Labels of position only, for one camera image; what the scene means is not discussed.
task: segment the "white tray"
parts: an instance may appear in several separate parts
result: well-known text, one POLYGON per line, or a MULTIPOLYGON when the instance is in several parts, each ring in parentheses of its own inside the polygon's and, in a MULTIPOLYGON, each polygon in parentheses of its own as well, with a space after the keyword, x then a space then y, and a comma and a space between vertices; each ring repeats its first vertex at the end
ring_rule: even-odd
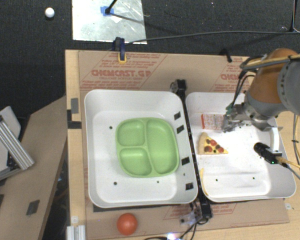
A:
MULTIPOLYGON (((233 100, 233 93, 193 92, 187 96, 188 110, 195 152, 203 131, 228 150, 228 154, 197 154, 199 171, 203 169, 202 188, 214 202, 235 202, 258 199, 287 198, 296 191, 293 174, 278 164, 269 164, 254 151, 255 143, 270 146, 270 132, 254 126, 221 130, 203 130, 201 114, 223 115, 233 100)), ((241 94, 237 103, 244 101, 241 94)), ((276 126, 275 119, 269 121, 276 126)), ((281 137, 279 150, 287 158, 281 137)))
POLYGON ((197 197, 198 185, 187 126, 178 96, 165 91, 96 89, 85 96, 84 107, 88 190, 95 205, 114 208, 185 204, 197 197), (174 129, 180 156, 179 167, 166 176, 132 177, 120 167, 116 128, 124 120, 148 117, 164 119, 174 129), (184 130, 177 133, 177 128, 181 126, 184 130), (183 159, 188 159, 188 162, 184 164, 183 159))

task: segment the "black carpet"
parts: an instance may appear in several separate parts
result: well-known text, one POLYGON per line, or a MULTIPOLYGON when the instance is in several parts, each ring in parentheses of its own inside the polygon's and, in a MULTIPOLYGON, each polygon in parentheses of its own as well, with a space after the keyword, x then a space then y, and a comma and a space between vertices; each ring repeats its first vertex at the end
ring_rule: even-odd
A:
MULTIPOLYGON (((293 0, 142 0, 148 38, 196 32, 289 28, 293 0)), ((300 31, 300 0, 295 27, 300 31)), ((107 50, 72 40, 72 0, 0 0, 0 109, 19 117, 65 94, 66 49, 107 50), (52 21, 46 7, 55 9, 52 21)), ((253 56, 279 47, 300 52, 300 35, 216 34, 131 45, 128 51, 253 56)))

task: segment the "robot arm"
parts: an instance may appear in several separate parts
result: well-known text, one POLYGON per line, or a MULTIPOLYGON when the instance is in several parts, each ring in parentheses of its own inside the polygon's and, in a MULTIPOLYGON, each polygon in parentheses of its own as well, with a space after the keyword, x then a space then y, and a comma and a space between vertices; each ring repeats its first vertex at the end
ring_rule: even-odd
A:
MULTIPOLYGON (((266 60, 296 54, 293 50, 280 48, 270 53, 266 60)), ((244 103, 233 105, 224 116, 222 129, 229 132, 236 126, 254 125, 268 131, 272 128, 268 120, 283 111, 300 116, 300 60, 261 67, 244 103)))

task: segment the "cardboard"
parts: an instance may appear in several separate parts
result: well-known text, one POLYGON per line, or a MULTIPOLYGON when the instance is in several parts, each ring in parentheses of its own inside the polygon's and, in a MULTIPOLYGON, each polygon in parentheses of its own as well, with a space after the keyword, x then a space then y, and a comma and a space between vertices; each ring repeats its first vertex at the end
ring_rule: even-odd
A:
MULTIPOLYGON (((80 121, 82 127, 82 129, 68 129, 68 134, 76 132, 77 137, 80 135, 82 137, 82 143, 80 139, 74 141, 73 136, 72 140, 68 139, 69 154, 75 153, 73 161, 73 156, 69 155, 69 166, 83 165, 82 170, 78 169, 79 174, 69 172, 69 180, 74 186, 74 190, 70 187, 70 215, 75 219, 71 224, 76 226, 80 221, 82 225, 86 225, 88 240, 123 237, 116 229, 116 221, 121 214, 126 212, 133 213, 138 220, 138 228, 129 237, 130 239, 134 236, 143 236, 135 239, 144 239, 146 235, 166 234, 168 231, 184 232, 187 226, 181 225, 179 219, 190 210, 189 205, 103 211, 94 209, 89 199, 87 183, 87 148, 83 107, 87 92, 93 89, 168 91, 170 84, 176 79, 186 79, 187 93, 233 92, 240 72, 239 64, 245 59, 245 57, 232 57, 233 62, 228 63, 224 56, 136 52, 127 52, 127 57, 126 64, 119 64, 116 52, 66 51, 67 109, 72 109, 71 100, 78 100, 79 112, 73 114, 72 117, 80 121), (85 189, 84 197, 78 193, 81 188, 85 189), (79 202, 73 202, 74 199, 79 199, 79 202)), ((246 90, 248 86, 246 83, 243 89, 246 90)), ((282 199, 214 204, 212 209, 213 218, 208 224, 198 226, 198 231, 289 222, 282 199)))
POLYGON ((66 154, 66 122, 65 97, 31 115, 21 144, 35 164, 0 186, 0 240, 42 239, 66 154), (27 215, 32 202, 37 210, 27 215))

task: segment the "white ball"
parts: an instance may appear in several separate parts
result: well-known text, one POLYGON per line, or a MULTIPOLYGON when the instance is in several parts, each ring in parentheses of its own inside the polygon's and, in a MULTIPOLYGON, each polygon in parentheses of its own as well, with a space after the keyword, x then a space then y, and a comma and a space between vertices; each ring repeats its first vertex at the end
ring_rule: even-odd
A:
POLYGON ((48 18, 53 18, 55 16, 55 10, 51 7, 48 7, 47 9, 45 9, 45 16, 47 16, 48 18))

